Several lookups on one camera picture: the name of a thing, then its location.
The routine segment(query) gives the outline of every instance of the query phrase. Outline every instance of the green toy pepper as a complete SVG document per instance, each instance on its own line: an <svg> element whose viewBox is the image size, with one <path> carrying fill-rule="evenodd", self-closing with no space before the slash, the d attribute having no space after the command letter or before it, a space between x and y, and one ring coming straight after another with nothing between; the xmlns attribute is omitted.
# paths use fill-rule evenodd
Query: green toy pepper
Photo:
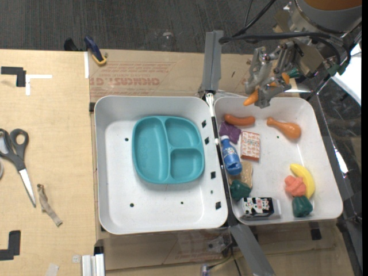
<svg viewBox="0 0 368 276"><path fill-rule="evenodd" d="M251 192L250 187L247 184L243 183L242 181L234 180L231 183L230 194L231 197L236 201L242 199L243 197L244 198L249 197L250 192Z"/></svg>
<svg viewBox="0 0 368 276"><path fill-rule="evenodd" d="M311 213L313 206L305 195L295 196L293 198L293 214L294 217L303 218Z"/></svg>

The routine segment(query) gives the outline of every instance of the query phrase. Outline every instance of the red and white box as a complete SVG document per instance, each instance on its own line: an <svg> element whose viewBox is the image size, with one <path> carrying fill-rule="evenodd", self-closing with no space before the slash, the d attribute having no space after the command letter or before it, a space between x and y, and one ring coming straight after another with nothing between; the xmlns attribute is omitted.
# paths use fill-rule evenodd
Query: red and white box
<svg viewBox="0 0 368 276"><path fill-rule="evenodd" d="M259 160L260 139L259 134L242 131L240 157L242 159Z"/></svg>

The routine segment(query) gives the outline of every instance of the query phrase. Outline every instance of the teal divided plate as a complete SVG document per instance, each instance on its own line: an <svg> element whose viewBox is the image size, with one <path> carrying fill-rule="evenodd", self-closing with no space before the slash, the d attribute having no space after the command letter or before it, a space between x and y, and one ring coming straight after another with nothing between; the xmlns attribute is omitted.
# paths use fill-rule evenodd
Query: teal divided plate
<svg viewBox="0 0 368 276"><path fill-rule="evenodd" d="M147 182L186 183L204 170L201 134L186 118L144 117L135 124L132 139L135 169Z"/></svg>

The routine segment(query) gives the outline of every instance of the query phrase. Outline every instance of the scissors blade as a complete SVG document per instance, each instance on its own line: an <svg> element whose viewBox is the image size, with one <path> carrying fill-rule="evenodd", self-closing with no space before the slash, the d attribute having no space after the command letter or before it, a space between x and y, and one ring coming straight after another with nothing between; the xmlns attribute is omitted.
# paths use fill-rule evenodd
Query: scissors blade
<svg viewBox="0 0 368 276"><path fill-rule="evenodd" d="M30 184L27 169L20 170L19 173L21 174L23 184L24 184L24 186L27 190L28 196L29 196L33 206L36 207L36 199L34 198L35 195L33 194L32 185Z"/></svg>

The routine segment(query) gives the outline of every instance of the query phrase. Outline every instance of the white plastic tray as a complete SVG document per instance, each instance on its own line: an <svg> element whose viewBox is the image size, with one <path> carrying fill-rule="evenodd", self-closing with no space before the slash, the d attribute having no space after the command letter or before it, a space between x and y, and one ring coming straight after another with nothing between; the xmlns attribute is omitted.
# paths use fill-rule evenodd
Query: white plastic tray
<svg viewBox="0 0 368 276"><path fill-rule="evenodd" d="M319 126L312 106L301 98L273 98L271 105L260 109L255 105L244 106L245 97L222 97L214 104L218 128L224 121L224 114L236 117L254 116L253 126L239 127L244 131L260 134L260 159L253 165L252 197L271 197L278 200L281 216L268 219L244 220L241 206L232 200L232 208L239 221L247 225L288 223L295 221L328 220L339 217L343 210L342 199L325 150ZM295 122L301 129L296 141L287 139L278 129L266 125L266 119ZM234 145L240 152L240 142ZM284 179L293 175L290 164L305 166L316 184L316 191L310 198L313 212L305 218L295 218L292 211L292 197L284 190Z"/></svg>
<svg viewBox="0 0 368 276"><path fill-rule="evenodd" d="M183 117L196 124L205 154L205 169L198 179L157 185L137 175L132 159L133 127L141 118L152 115ZM99 220L108 232L122 235L211 229L226 222L224 184L211 116L203 100L106 96L95 105L95 128Z"/></svg>

